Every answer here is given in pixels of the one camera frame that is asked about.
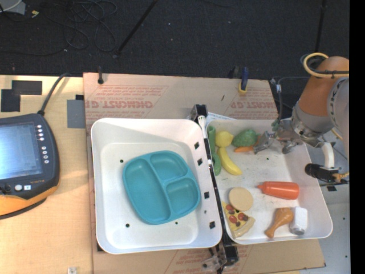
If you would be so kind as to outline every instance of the cardboard sheet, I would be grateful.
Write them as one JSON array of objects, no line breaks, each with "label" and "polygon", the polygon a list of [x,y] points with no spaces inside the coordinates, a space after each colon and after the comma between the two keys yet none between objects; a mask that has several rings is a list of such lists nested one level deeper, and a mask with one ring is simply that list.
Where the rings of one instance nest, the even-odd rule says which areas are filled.
[{"label": "cardboard sheet", "polygon": [[[272,119],[277,109],[266,80],[249,80],[247,93],[239,94],[239,79],[85,73],[84,98],[90,185],[92,256],[94,273],[206,273],[202,262],[208,249],[156,251],[111,255],[98,250],[95,230],[95,195],[90,129],[100,118],[186,118],[195,104],[236,119]],[[224,273],[255,274],[324,267],[317,239],[270,244],[237,245],[239,261]]]}]

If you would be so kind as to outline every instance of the blue plate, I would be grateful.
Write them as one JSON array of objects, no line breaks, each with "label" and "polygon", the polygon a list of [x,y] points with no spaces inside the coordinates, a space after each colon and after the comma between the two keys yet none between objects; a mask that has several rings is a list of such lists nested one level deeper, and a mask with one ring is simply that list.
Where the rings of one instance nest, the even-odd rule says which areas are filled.
[{"label": "blue plate", "polygon": [[152,152],[128,161],[123,183],[134,210],[148,224],[183,217],[200,202],[193,172],[173,151]]}]

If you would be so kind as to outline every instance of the green toy vegetable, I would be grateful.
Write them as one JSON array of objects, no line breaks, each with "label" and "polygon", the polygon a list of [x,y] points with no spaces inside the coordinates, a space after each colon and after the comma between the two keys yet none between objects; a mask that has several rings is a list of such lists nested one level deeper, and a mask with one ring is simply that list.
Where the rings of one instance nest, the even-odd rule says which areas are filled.
[{"label": "green toy vegetable", "polygon": [[212,152],[213,171],[215,176],[219,175],[222,170],[221,159],[216,152]]},{"label": "green toy vegetable", "polygon": [[216,150],[216,128],[208,126],[208,140],[211,152]]},{"label": "green toy vegetable", "polygon": [[242,132],[240,132],[239,134],[237,134],[233,138],[231,144],[235,147],[251,146],[257,142],[258,136],[259,136],[259,134],[257,134],[254,130],[246,129],[246,130],[243,130]]}]

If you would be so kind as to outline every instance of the blue clamp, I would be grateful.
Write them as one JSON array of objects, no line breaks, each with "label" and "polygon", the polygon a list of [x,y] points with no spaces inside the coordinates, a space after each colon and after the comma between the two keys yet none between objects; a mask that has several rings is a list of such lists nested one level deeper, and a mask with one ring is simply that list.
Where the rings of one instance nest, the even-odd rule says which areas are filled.
[{"label": "blue clamp", "polygon": [[248,80],[249,80],[249,69],[247,67],[244,67],[244,69],[242,71],[242,81],[238,85],[238,92],[240,94],[246,93]]}]

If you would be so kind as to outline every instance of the toy food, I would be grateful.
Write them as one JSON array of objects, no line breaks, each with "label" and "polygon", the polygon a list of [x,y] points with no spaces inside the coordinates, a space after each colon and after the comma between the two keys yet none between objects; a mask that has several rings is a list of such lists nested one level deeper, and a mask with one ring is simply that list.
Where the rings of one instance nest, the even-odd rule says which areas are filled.
[{"label": "toy food", "polygon": [[232,145],[239,146],[251,146],[257,142],[259,134],[257,134],[253,129],[245,129],[238,133],[232,140]]},{"label": "toy food", "polygon": [[253,151],[253,145],[239,146],[234,149],[234,152],[248,152],[248,151]]},{"label": "toy food", "polygon": [[299,196],[299,185],[293,182],[263,182],[257,187],[267,195],[283,199],[295,200]]},{"label": "toy food", "polygon": [[292,222],[293,218],[294,214],[289,207],[278,208],[275,212],[274,224],[265,231],[265,235],[272,239],[274,237],[275,230],[280,226]]},{"label": "toy food", "polygon": [[214,128],[213,126],[208,127],[208,141],[210,147],[210,154],[212,155],[213,171],[214,174],[217,176],[221,173],[222,164],[221,164],[221,159],[216,153],[216,128]]},{"label": "toy food", "polygon": [[232,205],[222,201],[223,211],[227,217],[230,231],[234,238],[240,237],[255,223],[255,218],[248,216],[239,210],[235,210]]},{"label": "toy food", "polygon": [[225,147],[219,147],[217,154],[221,159],[223,168],[231,175],[242,175],[241,169],[231,160]]},{"label": "toy food", "polygon": [[306,208],[296,206],[293,209],[294,218],[290,223],[290,231],[295,235],[303,235],[308,226],[308,210]]},{"label": "toy food", "polygon": [[212,151],[212,161],[213,161],[213,171],[214,171],[214,174],[217,176],[221,173],[222,163],[221,163],[221,159],[219,158],[218,154],[214,151]]},{"label": "toy food", "polygon": [[253,197],[249,190],[236,187],[229,191],[229,203],[237,210],[247,211],[252,207]]},{"label": "toy food", "polygon": [[234,136],[228,131],[219,131],[216,133],[216,146],[227,147],[230,146]]}]

